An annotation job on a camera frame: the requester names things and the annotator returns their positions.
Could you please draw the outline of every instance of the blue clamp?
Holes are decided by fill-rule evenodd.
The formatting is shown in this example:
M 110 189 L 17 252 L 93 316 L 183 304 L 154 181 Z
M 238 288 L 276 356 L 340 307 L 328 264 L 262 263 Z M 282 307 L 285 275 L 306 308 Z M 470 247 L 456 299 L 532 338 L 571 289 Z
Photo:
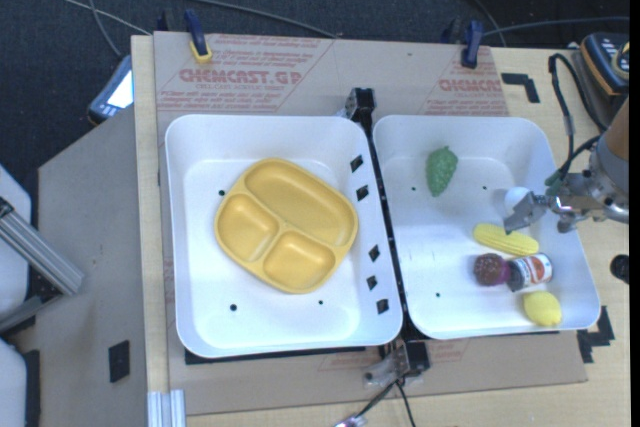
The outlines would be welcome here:
M 191 33 L 189 46 L 196 61 L 200 64 L 211 61 L 213 52 L 211 52 L 211 48 L 207 44 L 202 25 L 195 11 L 193 9 L 187 9 L 184 12 L 184 20 L 187 22 L 187 30 Z
M 476 68 L 478 66 L 478 49 L 480 48 L 483 34 L 484 27 L 482 22 L 471 20 L 464 34 L 467 48 L 462 49 L 461 64 L 465 68 Z

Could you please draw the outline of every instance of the table surface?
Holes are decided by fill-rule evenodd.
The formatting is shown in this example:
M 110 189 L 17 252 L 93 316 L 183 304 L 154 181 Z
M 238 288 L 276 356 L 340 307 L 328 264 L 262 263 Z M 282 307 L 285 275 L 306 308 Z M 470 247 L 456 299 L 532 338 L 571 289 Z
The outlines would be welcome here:
M 556 100 L 547 59 L 555 51 L 545 49 L 492 49 L 499 73 L 526 73 L 536 83 L 541 103 L 526 99 L 524 88 L 505 86 L 511 116 L 534 121 L 547 135 L 554 159 L 566 157 L 567 137 Z M 158 146 L 155 112 L 153 38 L 135 36 L 132 56 L 136 81 L 135 123 L 140 204 L 140 238 L 144 280 L 147 387 L 150 392 L 169 390 L 166 317 L 162 265 L 162 237 L 158 180 Z M 597 129 L 586 114 L 570 74 L 559 67 L 563 95 L 574 117 L 576 144 Z M 585 383 L 529 387 L 499 391 L 411 397 L 416 425 L 451 427 L 462 425 L 631 425 L 630 305 L 629 286 L 611 275 L 609 264 L 617 254 L 629 254 L 629 226 L 590 220 L 579 223 L 593 278 L 606 306 L 615 340 L 596 347 L 594 363 L 587 364 Z M 365 402 L 339 403 L 263 411 L 190 416 L 189 427 L 288 427 L 332 426 L 358 412 Z M 367 414 L 367 425 L 410 425 L 401 399 L 381 401 Z

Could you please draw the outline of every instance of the yellow plate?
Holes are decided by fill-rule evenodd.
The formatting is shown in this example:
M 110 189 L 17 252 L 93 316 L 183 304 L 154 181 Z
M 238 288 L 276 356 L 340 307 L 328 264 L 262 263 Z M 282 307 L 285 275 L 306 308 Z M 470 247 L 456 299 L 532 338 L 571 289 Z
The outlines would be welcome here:
M 301 294 L 340 265 L 358 231 L 353 205 L 289 161 L 264 159 L 227 193 L 215 218 L 225 253 L 266 283 Z

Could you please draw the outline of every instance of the white tray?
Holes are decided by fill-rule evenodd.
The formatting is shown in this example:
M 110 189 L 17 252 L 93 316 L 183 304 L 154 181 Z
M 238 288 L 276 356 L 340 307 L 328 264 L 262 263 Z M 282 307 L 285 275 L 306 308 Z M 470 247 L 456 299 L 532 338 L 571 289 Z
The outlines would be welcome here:
M 206 358 L 235 357 L 377 346 L 398 335 L 402 308 L 369 147 L 358 126 L 340 117 L 193 114 L 169 126 L 165 143 L 176 323 L 187 349 Z M 352 172 L 358 156 L 363 164 Z M 288 294 L 251 275 L 215 238 L 219 191 L 269 157 L 315 174 L 342 192 L 358 214 L 351 250 L 331 278 L 308 294 Z M 368 195 L 359 201 L 356 191 L 363 186 Z M 375 261 L 369 256 L 374 247 Z
M 535 289 L 559 299 L 563 321 L 532 324 L 521 294 L 506 285 L 481 287 L 473 276 L 477 255 L 488 252 L 472 237 L 479 222 L 502 225 L 504 195 L 514 186 L 541 194 L 556 169 L 544 133 L 520 118 L 387 116 L 374 127 L 409 316 L 437 339 L 583 329 L 595 323 L 600 302 L 577 232 L 558 233 L 545 214 L 528 229 L 553 262 L 554 277 Z M 442 146 L 458 156 L 449 186 L 433 198 L 426 182 L 429 153 Z

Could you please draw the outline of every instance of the smartphone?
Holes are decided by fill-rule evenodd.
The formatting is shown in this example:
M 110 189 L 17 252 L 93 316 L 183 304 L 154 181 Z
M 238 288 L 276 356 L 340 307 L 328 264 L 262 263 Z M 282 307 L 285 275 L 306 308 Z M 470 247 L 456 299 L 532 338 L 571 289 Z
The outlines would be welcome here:
M 111 75 L 111 78 L 89 105 L 89 120 L 98 125 L 112 118 L 133 103 L 133 72 L 131 56 L 127 55 Z

